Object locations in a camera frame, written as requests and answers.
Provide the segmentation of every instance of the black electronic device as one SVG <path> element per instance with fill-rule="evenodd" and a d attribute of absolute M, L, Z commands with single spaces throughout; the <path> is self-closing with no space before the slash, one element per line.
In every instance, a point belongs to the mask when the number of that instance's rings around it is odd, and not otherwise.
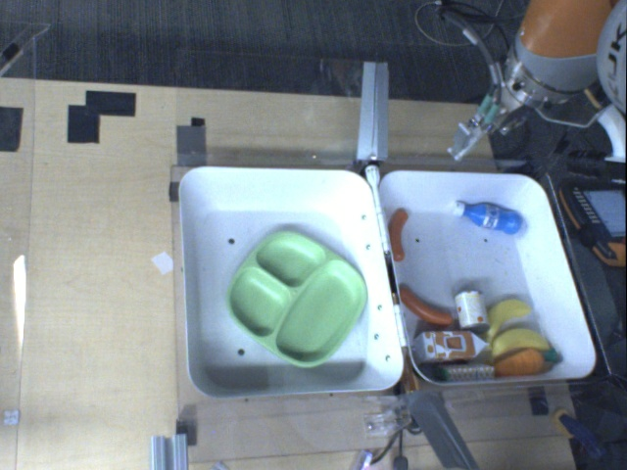
<path fill-rule="evenodd" d="M 625 186 L 573 180 L 559 190 L 559 200 L 579 238 L 610 266 L 625 266 Z"/>

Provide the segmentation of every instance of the bottle cap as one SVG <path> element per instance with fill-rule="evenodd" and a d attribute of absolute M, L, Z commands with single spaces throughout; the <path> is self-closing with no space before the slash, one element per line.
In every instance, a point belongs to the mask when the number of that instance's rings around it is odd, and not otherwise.
<path fill-rule="evenodd" d="M 453 215 L 457 217 L 462 217 L 463 212 L 466 210 L 466 204 L 464 202 L 457 201 L 455 202 L 455 208 L 453 209 Z"/>

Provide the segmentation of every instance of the dark floor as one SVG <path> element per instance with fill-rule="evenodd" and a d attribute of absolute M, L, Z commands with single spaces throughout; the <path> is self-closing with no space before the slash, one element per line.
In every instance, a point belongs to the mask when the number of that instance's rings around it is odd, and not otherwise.
<path fill-rule="evenodd" d="M 429 41 L 414 13 L 433 0 L 0 0 L 0 21 L 48 23 L 40 42 L 39 77 L 153 85 L 299 90 L 293 70 L 279 65 L 226 69 L 212 56 L 255 56 L 386 61 L 395 98 L 480 99 L 488 74 L 474 47 Z M 496 13 L 501 0 L 459 0 Z M 500 16 L 513 36 L 528 0 L 506 0 Z M 433 7 L 419 19 L 436 39 L 464 43 L 436 21 Z M 495 56 L 506 47 L 488 37 Z"/>

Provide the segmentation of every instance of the white can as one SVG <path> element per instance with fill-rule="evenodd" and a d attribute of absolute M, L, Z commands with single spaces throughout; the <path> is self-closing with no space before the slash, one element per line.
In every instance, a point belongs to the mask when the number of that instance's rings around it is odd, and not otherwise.
<path fill-rule="evenodd" d="M 458 311 L 459 327 L 476 333 L 483 333 L 490 328 L 488 310 L 479 291 L 463 291 L 455 296 L 455 308 Z"/>

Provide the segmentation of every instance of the device screen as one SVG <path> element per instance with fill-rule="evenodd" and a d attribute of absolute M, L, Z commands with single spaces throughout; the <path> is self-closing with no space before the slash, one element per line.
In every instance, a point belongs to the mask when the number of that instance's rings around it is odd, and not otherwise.
<path fill-rule="evenodd" d="M 614 237 L 625 236 L 625 196 L 618 190 L 586 191 L 584 195 Z"/>

